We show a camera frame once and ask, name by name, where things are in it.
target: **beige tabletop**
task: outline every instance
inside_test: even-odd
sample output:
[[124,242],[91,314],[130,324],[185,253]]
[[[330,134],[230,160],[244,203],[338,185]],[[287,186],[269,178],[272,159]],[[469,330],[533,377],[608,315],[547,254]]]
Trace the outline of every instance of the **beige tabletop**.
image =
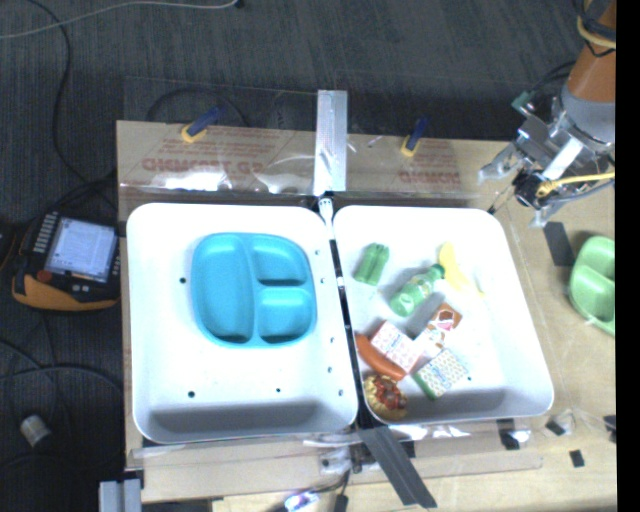
[[[131,140],[127,130],[147,133],[150,128],[161,130],[162,126],[165,125],[119,126],[121,182],[135,160],[122,149],[131,147],[126,142]],[[350,138],[354,144],[360,143],[358,147],[374,140],[372,136],[350,135]],[[379,147],[384,155],[384,151],[395,148],[401,140],[375,138],[375,143],[381,144]],[[501,142],[462,140],[425,143],[425,148],[439,152],[439,165],[446,167],[448,178],[440,181],[460,185],[465,189],[463,192],[467,191],[465,187],[477,188],[478,169],[504,146]],[[379,160],[381,157],[375,155],[373,158]],[[351,162],[357,163],[358,158],[352,158]],[[424,173],[437,174],[427,167],[412,172],[418,177],[420,173],[423,176]],[[388,171],[400,176],[400,171],[392,166]],[[486,208],[508,183],[508,178],[485,182],[479,188],[481,196],[475,201]],[[161,196],[154,195],[152,199],[159,198]],[[132,195],[131,188],[121,187],[121,220],[126,220],[137,204],[149,200],[145,194]],[[614,238],[614,213],[614,192],[609,187],[590,198],[566,205],[551,220],[561,223],[574,254],[577,254],[592,235]],[[414,466],[423,476],[439,510],[615,510],[616,444],[603,420],[605,416],[616,414],[615,338],[589,324],[571,306],[568,297],[571,267],[554,263],[544,230],[530,227],[533,210],[512,200],[496,213],[496,217],[507,234],[552,376],[554,405],[544,417],[522,423],[520,428],[529,436],[519,450],[505,449],[495,432],[484,426],[463,425],[461,429],[468,428],[471,432],[476,429],[477,434],[466,439],[431,439],[416,443]],[[299,439],[198,443],[181,449],[143,447],[142,435],[131,413],[131,340],[124,241],[121,248],[126,450],[129,468],[144,473],[143,502],[207,499],[211,500],[212,509],[220,512],[269,511],[281,506],[283,500],[297,490],[338,481],[339,474],[327,473],[320,463],[331,450],[303,444]],[[557,435],[545,427],[550,420],[561,424],[565,433]],[[575,464],[572,454],[579,455],[582,464]],[[350,512],[406,508],[384,473],[375,466],[352,474],[345,494],[349,498]],[[326,492],[320,496],[319,502],[305,510],[333,510],[335,493]]]

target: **sausage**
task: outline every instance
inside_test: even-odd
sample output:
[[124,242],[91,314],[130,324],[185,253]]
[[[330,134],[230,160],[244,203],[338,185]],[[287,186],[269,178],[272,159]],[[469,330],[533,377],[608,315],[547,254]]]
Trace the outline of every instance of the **sausage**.
[[402,368],[384,357],[364,334],[356,334],[356,348],[364,362],[380,375],[391,377],[396,382],[400,382],[407,376],[407,373]]

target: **blue clamp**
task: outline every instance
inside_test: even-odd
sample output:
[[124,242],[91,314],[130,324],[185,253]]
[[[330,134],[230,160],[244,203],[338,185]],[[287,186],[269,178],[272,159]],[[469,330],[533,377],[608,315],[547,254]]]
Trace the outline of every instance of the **blue clamp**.
[[207,110],[193,123],[188,124],[182,129],[182,131],[180,132],[182,135],[182,140],[188,142],[189,144],[192,144],[196,140],[204,137],[204,135],[207,133],[207,126],[215,123],[220,117],[221,113],[222,109],[220,109],[219,107],[212,107]]
[[402,151],[403,155],[415,155],[416,151],[418,150],[418,146],[420,145],[420,138],[422,137],[422,134],[424,133],[428,124],[429,119],[426,116],[422,116],[416,121],[416,124],[413,127],[413,131],[409,135],[407,135],[402,142],[402,148],[400,149],[400,151]]

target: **device screen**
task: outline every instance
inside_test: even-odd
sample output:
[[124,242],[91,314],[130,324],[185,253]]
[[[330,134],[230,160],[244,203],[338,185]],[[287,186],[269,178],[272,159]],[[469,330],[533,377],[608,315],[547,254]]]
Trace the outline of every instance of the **device screen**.
[[62,217],[45,270],[106,283],[116,243],[112,227]]

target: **blue plate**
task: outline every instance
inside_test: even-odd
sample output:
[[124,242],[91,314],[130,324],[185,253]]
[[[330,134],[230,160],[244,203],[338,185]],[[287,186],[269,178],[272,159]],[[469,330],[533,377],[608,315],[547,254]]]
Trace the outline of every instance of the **blue plate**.
[[191,296],[200,330],[226,347],[289,345],[316,323],[309,261],[300,246],[274,235],[204,238],[193,254]]

